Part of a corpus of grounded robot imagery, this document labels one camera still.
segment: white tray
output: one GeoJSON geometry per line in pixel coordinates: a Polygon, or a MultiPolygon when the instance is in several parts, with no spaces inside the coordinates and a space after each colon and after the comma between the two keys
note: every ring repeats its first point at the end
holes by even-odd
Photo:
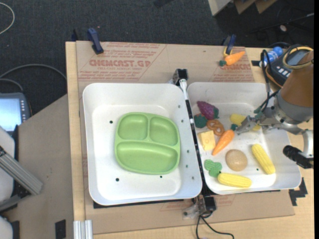
{"type": "MultiPolygon", "coordinates": [[[[187,89],[193,115],[199,113],[197,101],[205,101],[219,108],[219,120],[225,129],[230,129],[229,117],[233,113],[254,116],[253,111],[266,99],[266,88],[261,83],[192,83],[187,89]]],[[[207,131],[206,127],[196,128],[196,133],[207,131]]],[[[271,191],[292,189],[299,186],[301,174],[299,167],[283,154],[283,148],[289,145],[287,132],[284,130],[251,131],[235,135],[234,140],[219,154],[212,156],[211,151],[204,151],[199,143],[202,165],[206,159],[220,162],[222,172],[247,176],[252,180],[248,189],[224,186],[204,170],[208,188],[216,194],[234,194],[243,192],[271,191]],[[276,173],[266,175],[251,153],[251,145],[259,143],[269,154],[276,168],[276,173]],[[225,162],[225,154],[230,149],[243,151],[248,158],[247,167],[241,172],[234,172],[225,162]]]]}
{"type": "Polygon", "coordinates": [[[196,197],[202,181],[181,89],[172,84],[93,83],[83,92],[88,155],[89,191],[100,205],[189,199],[196,197]],[[114,154],[119,118],[129,112],[170,118],[180,134],[180,161],[166,175],[146,175],[124,170],[114,154]]]}

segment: gray carpet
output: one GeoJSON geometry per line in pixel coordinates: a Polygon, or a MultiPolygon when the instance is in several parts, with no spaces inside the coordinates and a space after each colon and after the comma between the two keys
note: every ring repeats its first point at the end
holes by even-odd
{"type": "MultiPolygon", "coordinates": [[[[262,14],[254,5],[241,15],[230,3],[212,16],[207,0],[0,0],[15,13],[13,26],[0,34],[0,75],[31,63],[45,64],[65,74],[65,42],[73,30],[87,40],[95,28],[102,41],[221,45],[236,34],[236,45],[268,47],[276,42],[314,46],[314,17],[288,25],[288,34],[276,28],[259,33],[253,29],[276,25],[314,11],[314,0],[278,0],[262,14]]],[[[0,32],[11,22],[10,11],[0,5],[0,32]]],[[[56,72],[30,67],[6,76],[19,82],[33,114],[66,93],[66,82],[56,72]]],[[[0,81],[0,92],[17,92],[0,81]]]]}

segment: metal bar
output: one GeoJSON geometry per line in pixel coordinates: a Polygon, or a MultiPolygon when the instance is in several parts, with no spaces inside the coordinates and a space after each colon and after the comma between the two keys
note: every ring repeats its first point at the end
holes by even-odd
{"type": "Polygon", "coordinates": [[[0,146],[0,168],[33,195],[38,195],[43,183],[25,170],[18,161],[7,154],[0,146]]]}
{"type": "Polygon", "coordinates": [[[92,221],[74,221],[73,222],[74,239],[93,239],[92,221]]]}
{"type": "Polygon", "coordinates": [[[3,210],[6,210],[8,208],[10,208],[11,206],[14,206],[15,204],[17,204],[19,201],[21,200],[21,197],[18,195],[14,195],[12,197],[10,197],[7,200],[4,200],[1,204],[0,204],[0,212],[2,212],[3,210]]]}

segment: brown egg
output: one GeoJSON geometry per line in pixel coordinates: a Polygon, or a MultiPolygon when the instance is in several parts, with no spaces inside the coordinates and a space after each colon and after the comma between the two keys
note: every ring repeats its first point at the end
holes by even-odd
{"type": "Polygon", "coordinates": [[[244,152],[239,149],[231,149],[226,153],[226,164],[236,172],[242,171],[247,166],[247,157],[244,152]]]}

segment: screen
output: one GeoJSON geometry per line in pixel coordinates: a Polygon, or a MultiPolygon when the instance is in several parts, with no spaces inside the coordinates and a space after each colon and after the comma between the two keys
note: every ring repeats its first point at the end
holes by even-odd
{"type": "Polygon", "coordinates": [[[0,99],[0,126],[5,131],[14,131],[16,125],[21,124],[19,98],[0,99]]]}
{"type": "Polygon", "coordinates": [[[287,64],[294,66],[297,65],[298,62],[305,56],[305,54],[309,52],[308,50],[298,50],[294,53],[291,53],[286,59],[287,64]]]}

